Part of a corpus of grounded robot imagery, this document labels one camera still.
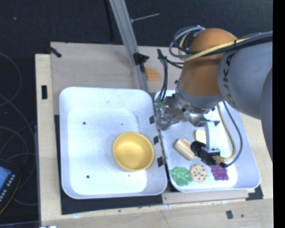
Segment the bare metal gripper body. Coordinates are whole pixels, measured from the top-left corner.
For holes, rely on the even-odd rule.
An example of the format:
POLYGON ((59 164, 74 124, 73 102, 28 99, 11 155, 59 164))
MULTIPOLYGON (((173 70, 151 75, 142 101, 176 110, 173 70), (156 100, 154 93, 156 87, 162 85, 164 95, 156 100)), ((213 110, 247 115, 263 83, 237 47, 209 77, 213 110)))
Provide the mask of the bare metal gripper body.
POLYGON ((210 122, 205 118, 209 110, 198 109, 186 102, 179 94, 158 96, 156 99, 156 125, 159 130, 167 130, 180 122, 189 122, 195 127, 203 127, 210 122))

